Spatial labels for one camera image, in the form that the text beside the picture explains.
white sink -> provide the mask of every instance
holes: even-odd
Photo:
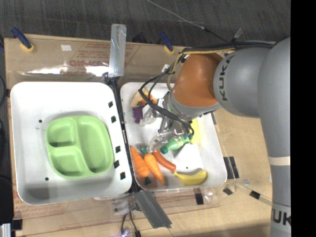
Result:
[[[17,191],[25,203],[36,205],[116,196],[129,190],[131,172],[114,94],[107,85],[21,82],[11,90],[11,109]],[[69,179],[53,170],[45,130],[54,119],[74,115],[95,116],[106,125],[116,162],[107,172]]]

yellow clamp pad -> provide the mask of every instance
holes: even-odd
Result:
[[[169,48],[165,45],[163,47],[163,49],[168,53],[168,54],[173,54],[174,53],[174,49],[172,51],[169,50]]]
[[[27,52],[32,52],[34,49],[34,45],[31,43],[31,48],[27,48],[25,45],[23,45],[22,43],[20,43],[20,47],[22,47],[25,51]]]

black hole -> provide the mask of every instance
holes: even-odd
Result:
[[[126,176],[125,176],[125,172],[122,172],[121,174],[120,174],[120,179],[122,180],[122,179],[124,179]]]
[[[119,166],[119,160],[114,162],[114,168],[117,168]]]

white tray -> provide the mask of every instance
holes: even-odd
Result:
[[[25,203],[115,196],[129,190],[131,172],[114,94],[108,86],[98,82],[21,82],[12,88],[11,109],[17,191]],[[54,172],[45,130],[52,120],[72,115],[92,115],[104,122],[118,167],[112,165],[103,174],[79,179],[66,179]]]
[[[158,118],[154,123],[147,124],[143,127],[135,123],[130,102],[142,84],[143,83],[139,82],[129,82],[124,84],[120,91],[128,143],[138,150],[143,146],[149,146],[150,140],[158,134],[161,122],[161,119]],[[152,85],[152,83],[149,83],[146,88],[150,89]],[[155,98],[162,98],[167,91],[168,89],[165,83],[158,83],[152,90],[152,95]],[[220,186],[224,184],[227,179],[227,171],[211,114],[197,118],[197,123],[201,143],[194,146],[184,146],[182,151],[170,151],[165,154],[164,157],[176,164],[176,171],[179,172],[191,172],[199,168],[205,169],[207,171],[207,179],[198,185],[198,187]],[[165,178],[165,184],[160,183],[150,174],[149,178],[152,183],[145,185],[144,178],[135,174],[138,185],[145,190],[151,191],[176,190],[192,187],[181,183],[169,169],[161,165],[160,169]]]

carrot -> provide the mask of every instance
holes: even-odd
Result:
[[[145,154],[144,155],[144,161],[147,164],[150,172],[162,183],[164,184],[164,177],[162,175],[162,172],[159,168],[159,165],[157,163],[156,158],[152,154]]]
[[[170,169],[171,171],[176,170],[177,166],[169,162],[165,157],[163,157],[159,149],[156,149],[156,151],[154,151],[152,154],[162,166],[164,166],[167,169]]]
[[[149,175],[149,168],[146,165],[144,159],[139,155],[139,153],[137,152],[137,150],[132,146],[130,147],[130,152],[132,155],[132,159],[134,161],[135,164],[135,171],[136,173],[143,177],[146,178],[146,184],[148,184],[148,182],[150,182],[148,175]]]

